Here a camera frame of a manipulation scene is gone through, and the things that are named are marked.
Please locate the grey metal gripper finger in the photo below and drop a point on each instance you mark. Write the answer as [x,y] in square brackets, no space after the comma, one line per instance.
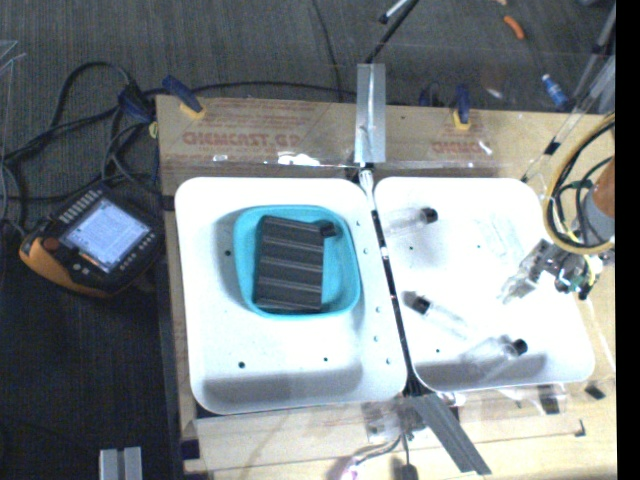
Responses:
[531,267]
[515,289]

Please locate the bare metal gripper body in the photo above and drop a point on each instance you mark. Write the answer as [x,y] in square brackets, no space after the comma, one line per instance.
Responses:
[557,260]

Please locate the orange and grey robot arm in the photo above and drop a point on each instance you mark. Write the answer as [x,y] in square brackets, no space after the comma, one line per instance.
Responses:
[600,208]

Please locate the white plastic tray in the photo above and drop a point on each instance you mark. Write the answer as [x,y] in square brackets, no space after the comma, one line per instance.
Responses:
[480,278]
[295,358]

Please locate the clear plastic bottle black cap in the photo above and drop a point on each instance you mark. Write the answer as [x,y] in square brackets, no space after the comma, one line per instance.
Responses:
[407,219]
[500,349]
[435,310]

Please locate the thin black and white rod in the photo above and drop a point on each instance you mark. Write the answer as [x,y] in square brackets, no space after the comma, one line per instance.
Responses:
[395,298]

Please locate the blue bottle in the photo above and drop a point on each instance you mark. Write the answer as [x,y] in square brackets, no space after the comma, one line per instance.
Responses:
[554,90]

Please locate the blue plate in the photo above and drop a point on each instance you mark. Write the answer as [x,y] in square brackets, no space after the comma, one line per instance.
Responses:
[345,278]

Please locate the brown cardboard board red print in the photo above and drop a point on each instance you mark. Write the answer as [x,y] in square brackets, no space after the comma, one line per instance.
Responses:
[420,133]

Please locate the dark grey ribbed packet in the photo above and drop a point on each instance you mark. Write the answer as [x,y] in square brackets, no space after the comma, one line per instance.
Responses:
[290,263]

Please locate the orange carrot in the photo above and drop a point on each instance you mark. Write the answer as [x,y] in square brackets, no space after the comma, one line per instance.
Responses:
[515,27]

